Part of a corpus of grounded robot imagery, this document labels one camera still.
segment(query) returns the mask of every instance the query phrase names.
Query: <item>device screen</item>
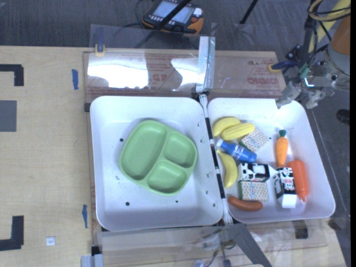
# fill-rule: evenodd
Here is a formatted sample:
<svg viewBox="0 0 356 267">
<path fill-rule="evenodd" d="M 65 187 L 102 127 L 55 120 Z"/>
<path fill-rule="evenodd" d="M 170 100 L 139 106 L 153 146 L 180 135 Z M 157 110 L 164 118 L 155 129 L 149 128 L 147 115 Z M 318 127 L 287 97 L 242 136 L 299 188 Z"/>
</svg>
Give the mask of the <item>device screen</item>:
<svg viewBox="0 0 356 267">
<path fill-rule="evenodd" d="M 153 15 L 164 18 L 166 17 L 172 10 L 177 6 L 176 3 L 174 2 L 169 2 L 169 1 L 162 1 L 159 6 L 157 7 L 156 11 L 153 13 Z M 184 7 L 181 11 L 179 11 L 178 14 L 176 14 L 173 17 L 173 21 L 183 23 L 185 24 L 190 15 L 194 12 L 194 8 L 186 6 Z"/>
</svg>

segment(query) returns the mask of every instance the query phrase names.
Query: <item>red sausage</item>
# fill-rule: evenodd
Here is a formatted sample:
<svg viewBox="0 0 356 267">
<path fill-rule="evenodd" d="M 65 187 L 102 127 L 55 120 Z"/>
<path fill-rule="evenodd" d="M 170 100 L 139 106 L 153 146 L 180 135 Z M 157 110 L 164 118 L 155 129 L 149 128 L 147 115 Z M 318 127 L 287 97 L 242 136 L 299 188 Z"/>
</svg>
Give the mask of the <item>red sausage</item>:
<svg viewBox="0 0 356 267">
<path fill-rule="evenodd" d="M 232 206 L 245 211 L 258 211 L 263 208 L 263 204 L 260 201 L 244 201 L 234 196 L 228 198 L 228 203 Z"/>
</svg>

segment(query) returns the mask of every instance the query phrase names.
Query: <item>green plate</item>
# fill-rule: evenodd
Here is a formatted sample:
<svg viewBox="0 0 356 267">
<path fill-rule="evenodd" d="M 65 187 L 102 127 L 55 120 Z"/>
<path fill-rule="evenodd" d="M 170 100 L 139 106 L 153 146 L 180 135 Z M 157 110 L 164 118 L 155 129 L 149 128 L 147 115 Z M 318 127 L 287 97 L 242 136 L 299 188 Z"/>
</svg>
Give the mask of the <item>green plate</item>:
<svg viewBox="0 0 356 267">
<path fill-rule="evenodd" d="M 161 195 L 174 195 L 187 183 L 197 160 L 194 142 L 163 123 L 140 122 L 121 151 L 119 166 L 133 182 Z"/>
</svg>

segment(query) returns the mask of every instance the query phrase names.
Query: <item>gray floor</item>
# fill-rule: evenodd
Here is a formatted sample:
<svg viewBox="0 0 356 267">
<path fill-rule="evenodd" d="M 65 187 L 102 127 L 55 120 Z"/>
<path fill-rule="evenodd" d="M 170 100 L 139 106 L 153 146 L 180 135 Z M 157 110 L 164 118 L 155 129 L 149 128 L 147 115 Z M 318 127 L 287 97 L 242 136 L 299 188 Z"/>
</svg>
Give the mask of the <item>gray floor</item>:
<svg viewBox="0 0 356 267">
<path fill-rule="evenodd" d="M 0 0 L 0 45 L 87 47 L 91 24 L 136 23 L 139 0 Z M 252 0 L 193 0 L 205 13 L 201 34 L 216 37 L 217 50 L 274 51 L 279 61 L 304 40 L 310 0 L 259 0 L 245 24 Z M 137 5 L 141 17 L 150 1 Z M 296 77 L 289 70 L 285 79 Z M 349 92 L 337 91 L 307 110 L 337 209 L 330 223 L 350 266 L 350 127 L 336 114 L 350 108 Z"/>
</svg>

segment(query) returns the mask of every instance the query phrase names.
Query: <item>gray square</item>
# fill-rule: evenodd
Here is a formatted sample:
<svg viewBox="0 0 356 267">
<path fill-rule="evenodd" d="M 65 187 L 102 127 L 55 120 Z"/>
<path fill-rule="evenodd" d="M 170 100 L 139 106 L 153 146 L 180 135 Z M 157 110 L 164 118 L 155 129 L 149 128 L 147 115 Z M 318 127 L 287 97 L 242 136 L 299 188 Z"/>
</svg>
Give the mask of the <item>gray square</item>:
<svg viewBox="0 0 356 267">
<path fill-rule="evenodd" d="M 17 101 L 0 100 L 0 132 L 16 131 Z"/>
</svg>

